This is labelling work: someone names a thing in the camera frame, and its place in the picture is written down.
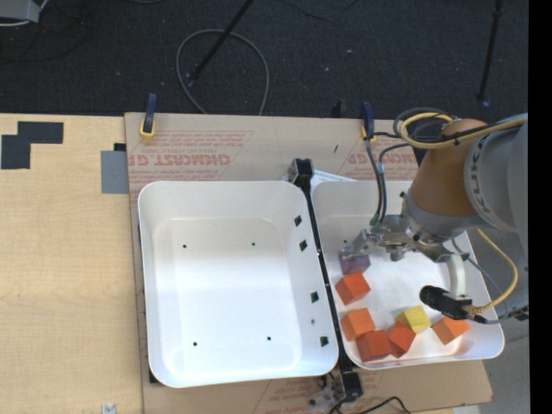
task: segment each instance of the white tray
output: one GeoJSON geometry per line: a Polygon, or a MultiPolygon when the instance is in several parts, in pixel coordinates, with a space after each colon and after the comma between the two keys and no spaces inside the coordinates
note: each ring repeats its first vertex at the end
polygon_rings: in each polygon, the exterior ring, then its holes
{"type": "Polygon", "coordinates": [[[314,376],[335,366],[329,301],[296,186],[158,181],[141,191],[138,211],[148,359],[160,383],[314,376]]]}
{"type": "MultiPolygon", "coordinates": [[[[388,181],[388,213],[398,214],[402,204],[399,193],[407,191],[410,182],[388,181]]],[[[401,311],[422,305],[432,323],[442,317],[438,311],[422,304],[419,292],[425,285],[449,289],[449,272],[444,264],[436,264],[420,253],[407,253],[398,262],[391,262],[384,248],[376,247],[370,254],[371,266],[364,272],[371,291],[361,300],[344,305],[336,292],[335,284],[342,278],[338,259],[340,250],[350,244],[361,229],[369,229],[369,221],[376,210],[378,199],[375,181],[323,182],[312,194],[316,210],[323,255],[332,285],[336,309],[340,319],[349,311],[367,307],[376,329],[388,329],[401,311]]],[[[457,238],[462,249],[474,255],[466,234],[457,238]]],[[[481,273],[470,263],[466,264],[467,294],[474,304],[489,302],[489,294],[481,273]]],[[[490,309],[483,313],[496,319],[490,309]]],[[[396,359],[362,362],[355,341],[343,338],[348,356],[359,367],[382,369],[433,362],[490,359],[498,356],[504,347],[504,336],[499,324],[480,324],[468,321],[470,330],[448,345],[443,345],[433,329],[416,335],[411,349],[396,359]]]]}

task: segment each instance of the black floor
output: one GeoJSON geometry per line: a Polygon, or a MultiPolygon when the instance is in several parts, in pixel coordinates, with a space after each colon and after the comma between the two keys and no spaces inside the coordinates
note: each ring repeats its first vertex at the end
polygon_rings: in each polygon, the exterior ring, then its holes
{"type": "Polygon", "coordinates": [[[344,100],[349,117],[369,102],[377,118],[432,107],[495,122],[528,110],[529,0],[253,0],[189,88],[246,1],[49,0],[39,23],[4,18],[0,111],[120,116],[150,92],[177,113],[324,117],[344,100]]]}

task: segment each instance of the table surface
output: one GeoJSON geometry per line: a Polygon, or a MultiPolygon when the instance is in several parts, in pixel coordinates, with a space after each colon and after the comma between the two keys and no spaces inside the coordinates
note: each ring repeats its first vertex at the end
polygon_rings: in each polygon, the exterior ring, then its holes
{"type": "MultiPolygon", "coordinates": [[[[123,118],[4,114],[0,135],[18,121],[65,128],[62,145],[32,144],[30,169],[0,171],[2,412],[143,413],[129,195],[101,186],[123,118]]],[[[459,369],[490,392],[481,362],[459,369]]]]}

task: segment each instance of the tripod leg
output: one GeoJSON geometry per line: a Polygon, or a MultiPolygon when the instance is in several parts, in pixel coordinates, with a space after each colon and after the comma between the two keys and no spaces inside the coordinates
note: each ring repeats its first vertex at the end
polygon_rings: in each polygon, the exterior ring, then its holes
{"type": "Polygon", "coordinates": [[[485,100],[485,88],[486,81],[489,77],[489,71],[491,69],[492,52],[494,50],[494,42],[496,40],[497,30],[499,28],[499,18],[502,15],[502,1],[503,0],[497,0],[494,5],[494,18],[492,20],[491,38],[489,39],[489,45],[486,50],[485,68],[483,70],[483,77],[481,79],[480,91],[476,94],[477,99],[480,100],[485,107],[489,105],[488,101],[485,100]]]}
{"type": "Polygon", "coordinates": [[[210,51],[205,55],[205,58],[199,63],[196,68],[193,70],[192,73],[187,74],[186,77],[188,77],[191,82],[190,85],[193,85],[193,81],[199,78],[199,73],[204,69],[204,67],[209,63],[210,59],[215,55],[218,48],[223,44],[223,42],[228,38],[230,35],[230,32],[232,32],[232,29],[234,29],[235,25],[241,20],[243,15],[248,10],[249,6],[251,6],[251,3],[253,3],[254,0],[246,0],[246,2],[243,4],[243,6],[240,8],[238,13],[235,15],[234,19],[228,25],[226,29],[224,29],[224,32],[221,34],[220,37],[218,37],[218,40],[213,45],[213,47],[210,49],[210,51]]]}

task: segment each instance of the yellow cable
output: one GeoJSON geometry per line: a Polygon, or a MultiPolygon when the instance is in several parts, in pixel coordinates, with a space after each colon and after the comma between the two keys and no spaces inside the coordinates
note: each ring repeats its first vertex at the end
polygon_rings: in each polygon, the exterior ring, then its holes
{"type": "Polygon", "coordinates": [[[492,242],[489,237],[483,233],[480,229],[476,229],[477,233],[483,241],[485,241],[491,248],[497,252],[502,258],[508,263],[510,266],[512,272],[513,272],[513,279],[511,281],[510,286],[506,289],[505,292],[503,292],[500,296],[498,296],[496,299],[492,300],[486,305],[482,306],[475,306],[475,305],[466,305],[463,307],[463,310],[467,311],[471,316],[474,316],[476,314],[480,314],[483,311],[488,310],[489,308],[500,304],[504,299],[506,299],[508,296],[510,296],[511,292],[513,292],[514,288],[516,287],[516,284],[518,283],[518,269],[516,268],[516,264],[508,257],[506,253],[504,253],[500,248],[497,247],[497,245],[492,242]]]}
{"type": "Polygon", "coordinates": [[[527,121],[527,118],[519,118],[517,120],[512,120],[512,121],[509,121],[509,122],[501,122],[499,124],[495,124],[494,126],[490,126],[488,128],[473,132],[472,134],[463,135],[463,136],[459,136],[458,138],[451,138],[450,140],[440,141],[440,142],[421,142],[421,141],[412,140],[408,136],[408,132],[406,131],[406,126],[408,126],[412,122],[419,121],[423,118],[429,118],[429,117],[441,118],[441,119],[449,121],[449,122],[453,121],[453,119],[450,116],[444,115],[444,114],[435,115],[435,113],[433,113],[433,112],[418,114],[418,115],[411,116],[410,118],[404,120],[402,122],[402,124],[400,125],[399,129],[398,129],[398,134],[400,135],[400,137],[406,143],[410,144],[413,147],[426,148],[426,149],[443,148],[443,147],[447,147],[447,146],[453,146],[453,145],[455,145],[459,142],[462,142],[462,141],[465,141],[465,140],[470,140],[470,139],[475,138],[477,136],[487,135],[487,134],[490,134],[492,132],[498,132],[500,130],[511,129],[511,128],[520,126],[524,122],[527,121]]]}

